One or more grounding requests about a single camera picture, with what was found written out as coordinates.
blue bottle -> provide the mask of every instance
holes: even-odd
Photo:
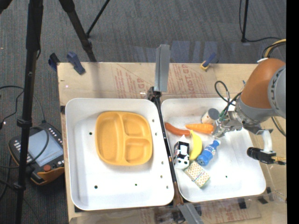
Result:
[[[201,154],[197,157],[196,162],[201,166],[208,165],[209,161],[214,157],[219,145],[220,140],[214,140],[213,144],[210,144],[204,148]]]

carrot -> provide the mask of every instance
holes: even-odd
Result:
[[[200,132],[200,133],[207,133],[211,134],[214,131],[214,126],[211,124],[189,124],[185,125],[187,129],[192,129],[194,131]]]
[[[175,126],[172,126],[170,123],[164,123],[165,125],[165,129],[168,130],[169,132],[175,134],[175,135],[179,135],[179,136],[189,136],[190,135],[190,131],[189,130],[184,130],[184,129],[178,129]]]

table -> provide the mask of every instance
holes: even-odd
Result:
[[[71,63],[57,65],[60,105],[65,106],[73,98],[143,98],[148,89],[154,86],[155,63],[82,63],[86,73],[79,75]],[[163,92],[166,98],[201,98],[218,97],[214,90],[217,80],[223,81],[233,97],[247,81],[257,64],[211,64],[203,71],[200,64],[171,63],[168,78],[168,91]],[[225,96],[225,90],[219,86]],[[278,117],[284,130],[286,120]],[[64,141],[65,181],[69,221],[80,223],[155,223],[157,210],[153,208],[129,210],[75,211],[71,200],[69,167],[67,156],[67,137],[65,115],[61,113],[62,134]],[[273,128],[271,133],[273,150],[277,156],[286,157],[286,138],[279,133],[271,119],[262,123],[262,128]],[[250,133],[255,147],[263,148],[263,139]],[[258,197],[246,198],[244,210],[228,210],[227,200],[211,203],[202,209],[204,223],[287,223],[286,205],[286,166],[266,165],[261,167],[271,193],[258,200]],[[161,217],[169,212],[158,208]]]

banana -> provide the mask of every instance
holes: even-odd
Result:
[[[193,130],[190,130],[190,133],[192,136],[193,149],[190,152],[189,160],[192,161],[195,160],[202,151],[202,140]]]

yellow plate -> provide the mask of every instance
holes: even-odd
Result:
[[[95,125],[95,144],[99,157],[114,165],[144,164],[153,151],[148,121],[132,112],[101,113]]]

